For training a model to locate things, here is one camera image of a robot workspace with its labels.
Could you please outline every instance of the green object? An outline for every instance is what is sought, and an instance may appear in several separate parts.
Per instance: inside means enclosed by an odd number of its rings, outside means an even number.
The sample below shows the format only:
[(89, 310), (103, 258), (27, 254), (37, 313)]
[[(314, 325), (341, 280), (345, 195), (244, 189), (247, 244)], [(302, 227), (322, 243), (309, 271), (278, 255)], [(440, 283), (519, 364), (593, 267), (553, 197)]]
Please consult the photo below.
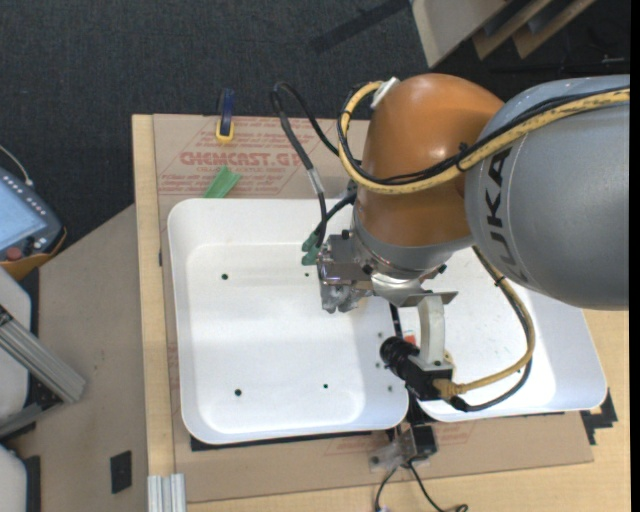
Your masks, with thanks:
[(302, 257), (302, 264), (306, 266), (315, 265), (316, 264), (316, 256), (320, 252), (320, 247), (316, 247), (315, 245), (311, 247), (311, 249)]
[(211, 185), (204, 193), (206, 198), (221, 198), (226, 196), (229, 191), (235, 187), (241, 175), (231, 172), (226, 165), (220, 167), (218, 174), (213, 178)]
[(311, 248), (316, 245), (316, 243), (318, 242), (318, 233), (316, 233), (315, 231), (313, 233), (311, 233), (309, 235), (309, 238), (307, 238), (304, 243), (302, 244), (302, 250), (304, 252), (309, 252), (311, 250)]

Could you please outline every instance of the black connector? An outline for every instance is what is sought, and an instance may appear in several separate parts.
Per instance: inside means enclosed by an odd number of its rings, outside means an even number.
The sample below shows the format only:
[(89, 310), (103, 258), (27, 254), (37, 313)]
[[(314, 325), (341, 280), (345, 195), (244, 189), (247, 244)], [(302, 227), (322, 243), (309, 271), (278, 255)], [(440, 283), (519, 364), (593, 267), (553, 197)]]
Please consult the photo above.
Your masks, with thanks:
[(436, 436), (431, 425), (411, 425), (418, 457), (429, 457), (438, 451)]
[(439, 400), (440, 390), (433, 385), (433, 381), (451, 380), (453, 370), (451, 368), (424, 370), (410, 357), (417, 356), (419, 353), (418, 347), (397, 336), (388, 338), (380, 347), (380, 357), (385, 365), (404, 380), (405, 387), (410, 393), (422, 401)]

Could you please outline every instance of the yellow cable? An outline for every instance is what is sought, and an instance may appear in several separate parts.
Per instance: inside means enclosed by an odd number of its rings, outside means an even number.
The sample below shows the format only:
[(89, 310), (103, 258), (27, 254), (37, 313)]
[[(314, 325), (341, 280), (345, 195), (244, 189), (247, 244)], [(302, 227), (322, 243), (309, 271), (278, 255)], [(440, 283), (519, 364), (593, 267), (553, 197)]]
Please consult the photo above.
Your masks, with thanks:
[[(347, 131), (349, 130), (349, 121), (351, 120), (351, 114), (353, 110), (358, 106), (362, 99), (377, 90), (383, 82), (371, 82), (360, 88), (353, 97), (349, 100), (345, 106), (344, 111), (340, 114), (339, 122), (342, 132), (346, 138)], [(487, 144), (481, 146), (472, 154), (468, 155), (459, 162), (459, 165), (464, 170), (470, 169), (472, 166), (485, 159), (489, 155), (496, 153), (500, 149), (504, 148), (507, 144), (514, 140), (526, 135), (527, 133), (537, 130), (549, 123), (562, 119), (564, 117), (584, 112), (587, 110), (593, 110), (617, 103), (624, 103), (630, 100), (630, 88), (619, 89), (616, 91), (610, 91), (600, 94), (594, 94), (587, 98), (571, 101), (560, 107), (549, 109), (545, 112), (537, 114), (522, 123), (514, 126), (510, 130), (506, 131), (502, 135), (499, 135), (495, 139), (489, 141)], [(347, 158), (346, 152), (341, 143), (338, 144), (338, 154), (340, 161), (345, 170), (358, 185), (372, 190), (380, 194), (412, 194), (421, 190), (426, 190), (441, 183), (445, 183), (460, 174), (460, 170), (452, 165), (442, 171), (441, 173), (425, 180), (416, 181), (413, 183), (404, 183), (401, 185), (388, 185), (382, 183), (376, 183), (361, 175)]]
[(488, 386), (489, 384), (493, 384), (494, 382), (498, 382), (499, 380), (508, 377), (509, 375), (523, 368), (531, 360), (531, 357), (533, 356), (533, 350), (535, 348), (535, 328), (533, 326), (533, 320), (531, 319), (531, 316), (529, 315), (529, 312), (527, 311), (525, 305), (520, 300), (511, 285), (506, 281), (504, 276), (500, 273), (500, 271), (498, 271), (498, 269), (496, 269), (493, 265), (491, 265), (491, 263), (486, 260), (486, 258), (482, 255), (482, 253), (480, 253), (477, 247), (474, 247), (474, 251), (482, 265), (487, 269), (502, 292), (515, 303), (515, 307), (518, 308), (522, 313), (522, 321), (524, 323), (523, 327), (526, 332), (527, 338), (527, 350), (524, 355), (520, 359), (518, 359), (518, 361), (516, 361), (508, 368), (505, 368), (500, 372), (494, 373), (493, 375), (489, 375), (487, 377), (483, 377), (468, 384), (456, 384), (455, 382), (452, 382), (448, 379), (435, 379), (433, 381), (433, 385), (440, 391), (440, 397), (443, 399), (451, 398), (455, 395), (462, 395), (467, 391), (471, 391), (472, 389)]

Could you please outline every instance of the metal bracket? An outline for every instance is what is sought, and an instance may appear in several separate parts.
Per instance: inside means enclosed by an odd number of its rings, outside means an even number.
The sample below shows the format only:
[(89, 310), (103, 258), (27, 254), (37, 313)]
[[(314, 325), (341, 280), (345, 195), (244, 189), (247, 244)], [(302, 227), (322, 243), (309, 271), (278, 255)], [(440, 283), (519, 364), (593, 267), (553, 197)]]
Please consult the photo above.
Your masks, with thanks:
[[(85, 380), (60, 358), (44, 347), (38, 338), (0, 305), (0, 348), (22, 364), (49, 391), (65, 403), (80, 400)], [(9, 416), (0, 425), (0, 438), (31, 423), (45, 409), (53, 407), (33, 403)]]
[(415, 363), (425, 371), (453, 368), (444, 357), (444, 304), (443, 296), (433, 293), (424, 295), (417, 305), (420, 317), (420, 352), (410, 358), (415, 359)]
[(184, 474), (147, 478), (148, 512), (187, 512)]
[(435, 433), (429, 425), (411, 425), (388, 445), (369, 457), (369, 470), (389, 472), (416, 458), (426, 461), (438, 451)]

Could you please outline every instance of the small black square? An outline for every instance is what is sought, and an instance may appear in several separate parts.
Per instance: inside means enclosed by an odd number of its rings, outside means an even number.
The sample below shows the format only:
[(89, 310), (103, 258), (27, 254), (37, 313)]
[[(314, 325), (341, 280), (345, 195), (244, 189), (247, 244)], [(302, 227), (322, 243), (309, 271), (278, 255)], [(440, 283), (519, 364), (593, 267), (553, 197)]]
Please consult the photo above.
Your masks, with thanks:
[(131, 487), (131, 451), (111, 457), (111, 494)]

